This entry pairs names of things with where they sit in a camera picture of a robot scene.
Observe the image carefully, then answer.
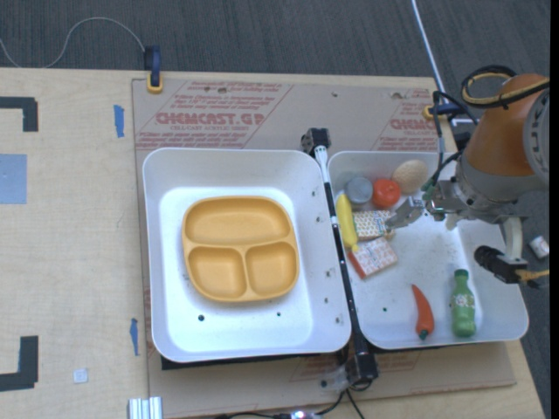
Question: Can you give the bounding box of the brown cardboard board red print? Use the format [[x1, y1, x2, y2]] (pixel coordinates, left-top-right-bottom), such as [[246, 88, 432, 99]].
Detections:
[[131, 78, 518, 419]]

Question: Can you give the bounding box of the small white box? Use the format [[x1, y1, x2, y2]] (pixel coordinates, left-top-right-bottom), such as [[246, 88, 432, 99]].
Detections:
[[528, 235, 550, 260]]

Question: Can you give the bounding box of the beige bread roll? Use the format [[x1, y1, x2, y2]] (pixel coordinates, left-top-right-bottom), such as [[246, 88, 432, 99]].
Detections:
[[391, 159, 430, 195]]

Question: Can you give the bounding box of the black cylinder on white bracket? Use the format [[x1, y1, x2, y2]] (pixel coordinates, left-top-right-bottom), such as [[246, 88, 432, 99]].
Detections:
[[474, 216, 529, 285]]

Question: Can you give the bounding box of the orange carrot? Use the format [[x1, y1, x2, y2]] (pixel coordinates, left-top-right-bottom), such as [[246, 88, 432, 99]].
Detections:
[[411, 284, 436, 341]]

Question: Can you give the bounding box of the thin black and white rod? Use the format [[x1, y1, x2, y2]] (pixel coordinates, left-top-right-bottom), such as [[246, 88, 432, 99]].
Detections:
[[314, 145, 373, 358]]

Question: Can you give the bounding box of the black block with thin wires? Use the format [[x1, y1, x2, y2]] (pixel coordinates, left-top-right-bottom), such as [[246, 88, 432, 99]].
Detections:
[[350, 350, 381, 386], [300, 127, 332, 155]]

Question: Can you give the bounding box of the orange tangerine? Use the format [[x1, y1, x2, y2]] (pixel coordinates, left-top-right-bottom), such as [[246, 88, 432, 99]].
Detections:
[[371, 178, 403, 210]]

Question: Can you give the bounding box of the white plastic tray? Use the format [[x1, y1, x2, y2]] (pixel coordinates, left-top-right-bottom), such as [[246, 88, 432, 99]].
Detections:
[[326, 149, 530, 351], [141, 147, 353, 364]]

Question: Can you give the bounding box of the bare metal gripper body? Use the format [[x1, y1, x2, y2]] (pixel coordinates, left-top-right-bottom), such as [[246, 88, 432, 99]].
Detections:
[[424, 180, 520, 223]]

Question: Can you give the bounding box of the red and white carton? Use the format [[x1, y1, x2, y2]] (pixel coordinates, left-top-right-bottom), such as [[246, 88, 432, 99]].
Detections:
[[346, 237, 399, 280]]

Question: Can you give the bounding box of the white carton with orange print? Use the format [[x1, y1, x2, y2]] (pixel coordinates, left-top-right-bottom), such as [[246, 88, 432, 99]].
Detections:
[[352, 209, 396, 241]]

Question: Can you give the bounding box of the orange divided plate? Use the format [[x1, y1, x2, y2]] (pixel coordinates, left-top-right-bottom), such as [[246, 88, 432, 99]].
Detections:
[[181, 195, 301, 303]]

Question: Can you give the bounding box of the green bottle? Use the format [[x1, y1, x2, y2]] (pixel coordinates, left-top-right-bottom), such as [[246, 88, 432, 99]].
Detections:
[[450, 268, 478, 339]]

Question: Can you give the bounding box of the grey can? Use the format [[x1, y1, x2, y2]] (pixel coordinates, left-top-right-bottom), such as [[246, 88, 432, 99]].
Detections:
[[336, 171, 375, 205]]

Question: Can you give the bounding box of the yellow banana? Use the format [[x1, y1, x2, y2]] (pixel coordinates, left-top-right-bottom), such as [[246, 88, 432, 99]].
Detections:
[[335, 193, 361, 253]]

